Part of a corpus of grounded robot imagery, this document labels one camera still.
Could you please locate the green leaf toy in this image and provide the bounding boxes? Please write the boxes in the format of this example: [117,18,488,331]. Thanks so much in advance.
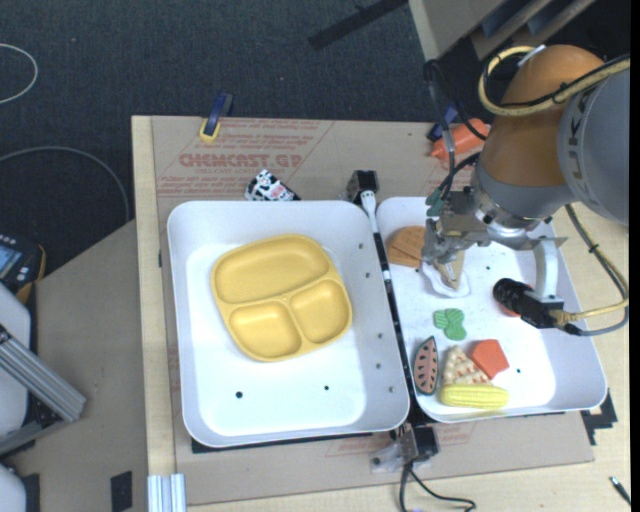
[432,308,468,341]

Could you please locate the black block with thin wires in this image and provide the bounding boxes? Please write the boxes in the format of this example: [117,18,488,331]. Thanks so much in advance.
[347,169,380,204]
[372,424,441,474]

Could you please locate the yellow divided plate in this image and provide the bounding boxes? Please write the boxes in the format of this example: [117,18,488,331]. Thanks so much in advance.
[209,233,354,363]

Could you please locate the brown cardboard board red print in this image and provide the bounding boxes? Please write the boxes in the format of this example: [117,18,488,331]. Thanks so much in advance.
[149,115,596,506]

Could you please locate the brown waffle biscuit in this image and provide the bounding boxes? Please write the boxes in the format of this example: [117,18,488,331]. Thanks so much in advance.
[385,225,427,268]

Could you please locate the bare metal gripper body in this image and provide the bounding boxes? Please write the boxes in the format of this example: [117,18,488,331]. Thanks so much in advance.
[438,188,545,251]

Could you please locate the pizza slice toy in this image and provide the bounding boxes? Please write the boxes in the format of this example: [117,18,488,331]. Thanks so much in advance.
[442,344,494,387]

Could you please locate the white plastic tray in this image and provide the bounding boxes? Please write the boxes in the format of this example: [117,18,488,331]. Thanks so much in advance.
[166,199,412,448]
[374,195,609,424]

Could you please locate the black cylinder on white bracket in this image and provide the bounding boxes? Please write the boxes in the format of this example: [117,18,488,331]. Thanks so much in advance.
[492,235,569,330]

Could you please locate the black pen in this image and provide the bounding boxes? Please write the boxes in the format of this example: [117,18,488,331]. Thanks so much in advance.
[608,476,631,505]

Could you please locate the white wavy flat toy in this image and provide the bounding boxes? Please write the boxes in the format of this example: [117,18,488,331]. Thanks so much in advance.
[422,259,472,299]

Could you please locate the watermelon slice toy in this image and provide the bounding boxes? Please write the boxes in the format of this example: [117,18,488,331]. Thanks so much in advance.
[412,335,440,396]

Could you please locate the orange pentagon block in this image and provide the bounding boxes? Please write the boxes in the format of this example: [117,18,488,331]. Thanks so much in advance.
[470,338,511,380]

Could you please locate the thin black and white rod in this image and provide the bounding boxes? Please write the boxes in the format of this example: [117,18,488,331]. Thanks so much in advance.
[359,191,417,426]

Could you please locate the tan wedge toy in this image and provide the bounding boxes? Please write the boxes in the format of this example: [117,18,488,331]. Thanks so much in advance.
[438,248,466,292]

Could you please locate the yellow corn cob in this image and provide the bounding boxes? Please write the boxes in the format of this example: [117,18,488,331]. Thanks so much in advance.
[438,382,510,410]

